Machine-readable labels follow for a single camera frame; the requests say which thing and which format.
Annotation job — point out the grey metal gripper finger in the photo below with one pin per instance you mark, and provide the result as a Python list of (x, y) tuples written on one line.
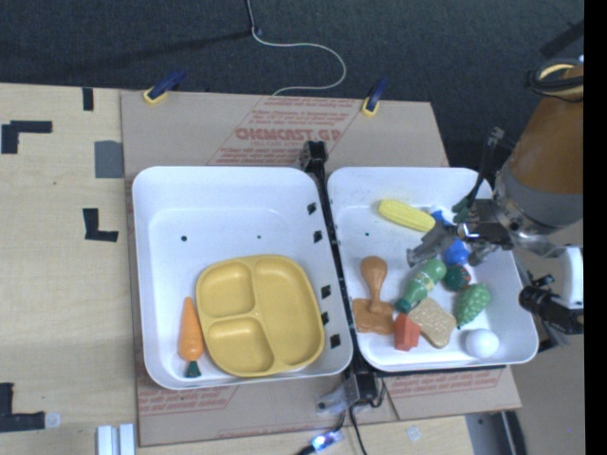
[(429, 249), (481, 252)]

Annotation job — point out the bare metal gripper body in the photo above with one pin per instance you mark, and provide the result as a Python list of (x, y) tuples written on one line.
[(493, 228)]

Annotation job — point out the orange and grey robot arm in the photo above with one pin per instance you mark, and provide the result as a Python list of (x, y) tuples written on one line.
[(545, 159)]

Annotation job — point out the blue plastic toy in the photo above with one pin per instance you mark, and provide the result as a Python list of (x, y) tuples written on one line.
[(456, 252)]

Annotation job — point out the green bottle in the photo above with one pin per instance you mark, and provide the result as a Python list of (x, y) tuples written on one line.
[(422, 282)]

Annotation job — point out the red and green strawberry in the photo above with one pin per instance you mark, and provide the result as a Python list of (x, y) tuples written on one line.
[(457, 278)]

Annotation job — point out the yellow corn cob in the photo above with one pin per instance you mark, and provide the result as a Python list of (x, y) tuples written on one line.
[(405, 215)]

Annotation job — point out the green grapes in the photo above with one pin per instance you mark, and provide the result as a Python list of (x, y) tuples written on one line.
[(472, 301)]

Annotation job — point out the brown chicken drumstick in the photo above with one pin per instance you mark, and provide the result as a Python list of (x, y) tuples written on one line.
[(374, 275)]

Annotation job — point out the tan bread slice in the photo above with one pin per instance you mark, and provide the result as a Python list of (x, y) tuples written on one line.
[(434, 322)]

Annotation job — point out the white plastic tray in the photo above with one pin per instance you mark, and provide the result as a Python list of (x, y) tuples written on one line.
[(374, 197), (218, 206)]

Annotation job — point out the orange red carton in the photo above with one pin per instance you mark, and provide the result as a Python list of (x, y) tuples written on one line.
[(406, 334)]

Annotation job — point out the white egg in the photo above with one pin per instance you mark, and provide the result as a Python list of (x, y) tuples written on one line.
[(482, 343)]

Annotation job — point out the yellow divided plate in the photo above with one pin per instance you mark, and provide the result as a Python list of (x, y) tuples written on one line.
[(280, 301)]

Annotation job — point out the orange carrot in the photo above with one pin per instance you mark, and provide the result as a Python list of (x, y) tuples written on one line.
[(190, 330)]

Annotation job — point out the brown cardboard board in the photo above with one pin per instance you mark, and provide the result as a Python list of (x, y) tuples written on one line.
[(189, 131)]

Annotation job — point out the black cylinder on white bracket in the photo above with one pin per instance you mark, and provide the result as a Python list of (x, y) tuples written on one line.
[(545, 303)]

